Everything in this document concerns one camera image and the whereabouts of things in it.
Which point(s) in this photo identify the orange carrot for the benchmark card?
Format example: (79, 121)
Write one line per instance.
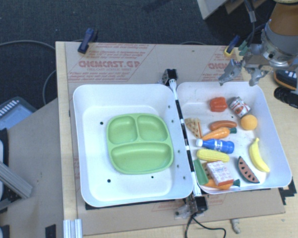
(223, 186)
(216, 133)

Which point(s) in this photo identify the brown cardboard board red print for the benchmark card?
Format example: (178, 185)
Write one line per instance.
(114, 66)

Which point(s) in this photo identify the watermelon slice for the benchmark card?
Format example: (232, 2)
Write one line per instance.
(247, 172)

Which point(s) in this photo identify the green cucumber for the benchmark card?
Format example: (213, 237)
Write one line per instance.
(201, 172)

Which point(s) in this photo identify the yellow corn cob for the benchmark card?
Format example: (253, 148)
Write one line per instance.
(212, 155)

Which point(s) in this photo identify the thin black and white rod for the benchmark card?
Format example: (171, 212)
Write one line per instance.
(180, 113)

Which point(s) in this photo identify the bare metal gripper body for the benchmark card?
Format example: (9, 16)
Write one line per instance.
(257, 57)

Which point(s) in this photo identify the brown sausage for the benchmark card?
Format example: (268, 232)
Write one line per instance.
(222, 125)

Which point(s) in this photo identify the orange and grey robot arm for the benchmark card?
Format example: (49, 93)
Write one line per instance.
(286, 16)

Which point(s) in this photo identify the white plastic tray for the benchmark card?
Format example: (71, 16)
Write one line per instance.
(94, 157)
(270, 130)

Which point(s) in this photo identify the blue bottle with white cap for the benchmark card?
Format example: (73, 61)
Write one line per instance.
(219, 145)

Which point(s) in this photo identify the orange round fruit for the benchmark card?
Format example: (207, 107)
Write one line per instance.
(248, 122)

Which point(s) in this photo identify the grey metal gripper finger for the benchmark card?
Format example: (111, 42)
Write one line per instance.
(257, 77)
(231, 70)

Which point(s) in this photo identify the yellow banana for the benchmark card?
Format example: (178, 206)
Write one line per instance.
(257, 156)

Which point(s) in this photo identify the tan pizza slice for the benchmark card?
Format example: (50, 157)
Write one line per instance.
(193, 126)

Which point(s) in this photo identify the green divided plate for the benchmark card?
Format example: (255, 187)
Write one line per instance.
(140, 155)

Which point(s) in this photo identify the orange and white carton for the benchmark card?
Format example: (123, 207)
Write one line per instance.
(219, 173)

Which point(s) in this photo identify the red and white can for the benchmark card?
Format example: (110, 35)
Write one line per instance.
(239, 106)

